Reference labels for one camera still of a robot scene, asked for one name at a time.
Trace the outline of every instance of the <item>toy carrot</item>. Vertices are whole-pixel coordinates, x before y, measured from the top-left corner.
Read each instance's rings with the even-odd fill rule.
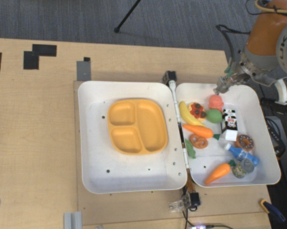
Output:
[[[231,166],[235,166],[235,163],[233,160],[231,160],[229,164],[223,163],[219,165],[205,180],[205,184],[209,184],[223,176],[226,176],[230,172]]]
[[[204,138],[211,138],[213,137],[213,131],[210,128],[200,126],[200,125],[182,125],[185,129],[195,133],[196,135],[199,135]]]

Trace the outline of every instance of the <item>wooden table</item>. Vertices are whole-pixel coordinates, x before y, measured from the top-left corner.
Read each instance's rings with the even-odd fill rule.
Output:
[[[57,56],[41,56],[39,70],[24,70],[32,44],[57,45]],[[171,70],[178,83],[215,83],[226,68],[223,51],[0,39],[0,52],[0,229],[58,229],[64,212],[78,210],[84,229],[184,227],[181,214],[167,210],[179,191],[83,191],[76,169],[76,62],[91,58],[92,80],[159,82]],[[259,206],[262,198],[270,201],[266,186],[196,188],[202,205],[189,214],[192,223],[271,228]]]

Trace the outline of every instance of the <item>toy banana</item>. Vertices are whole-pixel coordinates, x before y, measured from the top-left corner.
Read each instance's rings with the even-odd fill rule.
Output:
[[[179,104],[179,108],[180,108],[180,113],[181,113],[181,117],[183,118],[183,120],[185,122],[187,122],[190,125],[201,125],[201,126],[205,126],[204,124],[202,124],[198,119],[196,119],[193,115],[191,115],[190,111],[187,108],[187,105],[184,101],[181,101]]]

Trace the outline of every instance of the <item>metal rod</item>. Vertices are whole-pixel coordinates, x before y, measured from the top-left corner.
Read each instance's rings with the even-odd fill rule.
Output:
[[[128,13],[126,14],[126,16],[123,18],[123,20],[121,21],[121,23],[115,27],[114,31],[115,33],[119,33],[121,26],[124,24],[124,22],[128,19],[128,17],[130,16],[130,14],[133,12],[133,10],[137,7],[137,5],[140,3],[141,0],[137,0],[135,2],[135,4],[133,5],[133,7],[131,7],[131,9],[128,11]]]

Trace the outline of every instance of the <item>gray floor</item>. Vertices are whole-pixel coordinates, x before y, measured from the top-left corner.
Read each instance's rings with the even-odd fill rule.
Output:
[[[142,0],[116,34],[114,27],[135,0],[0,0],[0,37],[225,50],[229,56],[215,25],[250,31],[256,16],[246,12],[245,1]],[[246,36],[231,35],[231,40],[238,51]],[[278,69],[272,76],[285,74]],[[277,96],[274,87],[261,91],[250,85],[259,97]],[[274,113],[265,111],[265,115]],[[287,115],[278,117],[287,135]]]

